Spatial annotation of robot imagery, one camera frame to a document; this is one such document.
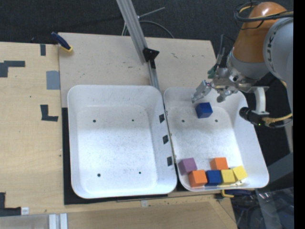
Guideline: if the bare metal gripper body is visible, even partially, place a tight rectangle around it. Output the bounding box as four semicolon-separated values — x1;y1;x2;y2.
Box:
211;66;259;92

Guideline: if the blue cube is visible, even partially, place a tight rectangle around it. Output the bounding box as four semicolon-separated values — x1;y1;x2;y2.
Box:
194;102;214;119
205;170;223;186

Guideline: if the white plastic tray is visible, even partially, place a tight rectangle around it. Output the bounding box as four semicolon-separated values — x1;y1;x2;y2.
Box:
163;86;270;192
67;84;178;199

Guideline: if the thin black rod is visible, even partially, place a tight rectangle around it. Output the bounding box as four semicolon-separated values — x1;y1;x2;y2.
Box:
164;100;178;169

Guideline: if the orange cube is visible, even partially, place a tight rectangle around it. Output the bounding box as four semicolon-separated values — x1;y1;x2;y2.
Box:
209;157;229;171
187;169;208;188

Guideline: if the purple cube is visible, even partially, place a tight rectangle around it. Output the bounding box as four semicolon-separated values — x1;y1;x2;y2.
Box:
178;157;198;176

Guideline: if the yellow cube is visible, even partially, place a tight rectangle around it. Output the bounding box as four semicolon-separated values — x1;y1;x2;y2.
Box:
221;169;237;184
232;165;248;182

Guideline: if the pale wood board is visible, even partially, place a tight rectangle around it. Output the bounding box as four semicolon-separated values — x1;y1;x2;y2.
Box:
58;32;255;203

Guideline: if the black cylinder on white bracket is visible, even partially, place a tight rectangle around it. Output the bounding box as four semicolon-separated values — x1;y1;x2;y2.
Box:
239;86;271;127

